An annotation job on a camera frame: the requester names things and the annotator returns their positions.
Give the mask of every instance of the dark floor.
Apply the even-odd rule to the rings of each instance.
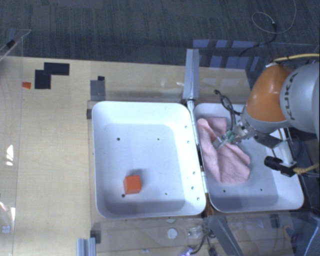
[[[295,0],[276,42],[319,44],[319,0]],[[0,0],[0,27],[32,29],[24,55],[184,65],[194,40],[265,42],[266,12],[287,29],[293,0]],[[263,28],[271,21],[255,16]]]

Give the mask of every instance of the towel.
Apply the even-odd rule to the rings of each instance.
[[[249,177],[250,158],[238,146],[226,143],[216,150],[213,141],[227,131],[224,117],[208,117],[197,121],[204,167],[223,184],[242,184]]]

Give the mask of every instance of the white tray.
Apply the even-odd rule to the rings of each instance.
[[[233,107],[241,112],[244,106],[234,104]],[[230,114],[221,104],[202,103],[195,108],[197,120],[207,117],[225,117],[228,126],[230,125]],[[221,184],[209,171],[205,171],[209,197],[214,208],[224,213],[244,213],[295,210],[302,206],[304,194],[297,175],[286,177],[264,165],[265,157],[273,156],[271,149],[253,138],[241,142],[239,147],[251,159],[247,182],[238,185]]]
[[[96,206],[107,219],[199,214],[206,205],[189,111],[178,103],[102,101],[92,110]],[[138,194],[123,180],[140,175]]]

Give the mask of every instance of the orange block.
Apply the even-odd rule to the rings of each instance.
[[[30,82],[22,82],[22,87],[26,89],[31,89],[31,83]]]
[[[139,175],[126,176],[123,181],[124,193],[137,194],[141,190],[141,181]]]

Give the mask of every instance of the thin white wire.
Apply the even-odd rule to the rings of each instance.
[[[283,34],[283,33],[287,32],[287,31],[289,31],[289,30],[293,27],[293,25],[294,25],[294,23],[295,23],[295,20],[296,20],[296,16],[297,16],[297,5],[296,5],[296,1],[295,1],[295,0],[292,0],[292,1],[293,1],[293,4],[294,4],[294,17],[293,17],[293,20],[292,20],[292,23],[291,23],[290,27],[287,28],[286,30],[284,30],[284,31],[282,31],[282,32],[273,32],[273,31],[269,31],[269,30],[266,30],[266,29],[263,29],[262,27],[260,27],[260,26],[255,22],[255,20],[254,20],[254,16],[255,16],[256,14],[263,14],[263,15],[269,17],[269,18],[272,20],[272,24],[275,23],[275,21],[271,18],[270,15],[268,15],[268,14],[266,14],[265,12],[262,12],[262,11],[256,11],[254,14],[252,14],[251,20],[252,20],[253,24],[254,24],[258,29],[260,29],[260,30],[262,30],[262,31],[264,31],[264,32],[270,33],[270,34],[277,34],[277,35],[278,35],[278,34]]]

